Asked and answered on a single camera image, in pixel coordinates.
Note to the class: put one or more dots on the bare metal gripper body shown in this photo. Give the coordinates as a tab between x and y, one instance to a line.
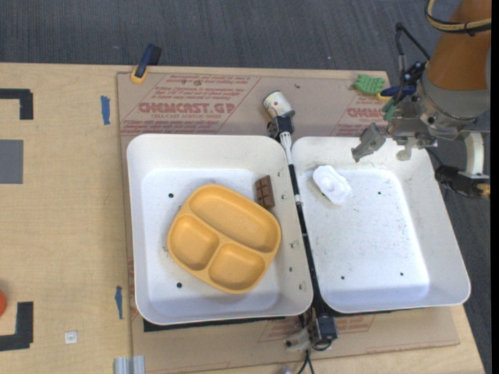
413	125

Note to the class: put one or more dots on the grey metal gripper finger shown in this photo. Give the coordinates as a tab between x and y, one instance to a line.
405	150
368	140

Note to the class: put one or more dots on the green bumpy toy vegetable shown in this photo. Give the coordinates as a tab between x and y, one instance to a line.
368	84

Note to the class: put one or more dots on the white moulded plastic piece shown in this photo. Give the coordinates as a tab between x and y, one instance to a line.
331	184

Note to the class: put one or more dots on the white plastic tray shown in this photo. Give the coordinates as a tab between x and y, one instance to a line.
374	240
156	216

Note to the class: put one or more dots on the thin black and white rod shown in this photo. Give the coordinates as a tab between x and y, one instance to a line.
300	209

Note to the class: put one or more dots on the brown chocolate bar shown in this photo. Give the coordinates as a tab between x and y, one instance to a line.
265	192

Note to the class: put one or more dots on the orange divided plate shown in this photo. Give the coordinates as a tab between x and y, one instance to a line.
224	240

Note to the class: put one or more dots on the brown cardboard board, red print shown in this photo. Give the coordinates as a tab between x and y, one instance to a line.
187	103

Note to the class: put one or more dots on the small white square tile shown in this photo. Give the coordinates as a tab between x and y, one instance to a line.
71	337

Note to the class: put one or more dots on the orange round object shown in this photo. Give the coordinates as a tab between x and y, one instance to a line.
2	304

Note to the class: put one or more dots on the black cylinder on white bracket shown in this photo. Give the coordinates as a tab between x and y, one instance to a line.
473	152

